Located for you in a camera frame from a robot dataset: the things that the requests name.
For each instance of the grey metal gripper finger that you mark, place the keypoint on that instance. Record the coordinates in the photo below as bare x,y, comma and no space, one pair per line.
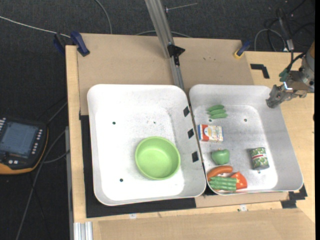
278,101
274,92

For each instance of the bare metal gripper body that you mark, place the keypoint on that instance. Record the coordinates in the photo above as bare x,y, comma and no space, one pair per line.
298,82

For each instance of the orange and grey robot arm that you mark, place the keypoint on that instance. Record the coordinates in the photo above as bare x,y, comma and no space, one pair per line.
311,56

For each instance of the white plastic tray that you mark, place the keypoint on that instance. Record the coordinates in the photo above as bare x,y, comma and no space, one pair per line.
125,154
250,134

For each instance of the green and white can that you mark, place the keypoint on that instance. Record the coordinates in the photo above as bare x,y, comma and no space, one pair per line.
259,158

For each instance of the green pea pods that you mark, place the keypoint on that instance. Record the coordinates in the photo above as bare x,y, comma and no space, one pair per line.
217,112

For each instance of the white and red carton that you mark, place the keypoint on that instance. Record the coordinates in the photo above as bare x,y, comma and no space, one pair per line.
210,133

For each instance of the green bell pepper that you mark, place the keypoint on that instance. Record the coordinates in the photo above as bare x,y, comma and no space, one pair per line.
220,157

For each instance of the red pizza slice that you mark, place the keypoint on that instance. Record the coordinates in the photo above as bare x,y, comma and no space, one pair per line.
241,181

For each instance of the orange sausage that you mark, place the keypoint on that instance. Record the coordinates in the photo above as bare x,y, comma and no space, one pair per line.
220,170

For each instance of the green asparagus bundle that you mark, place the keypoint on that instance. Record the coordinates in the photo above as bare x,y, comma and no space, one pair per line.
223,183

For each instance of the green bowl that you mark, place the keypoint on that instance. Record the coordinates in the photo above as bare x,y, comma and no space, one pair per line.
157,159

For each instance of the brown cardboard board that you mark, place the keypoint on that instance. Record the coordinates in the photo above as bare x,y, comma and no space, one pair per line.
130,66

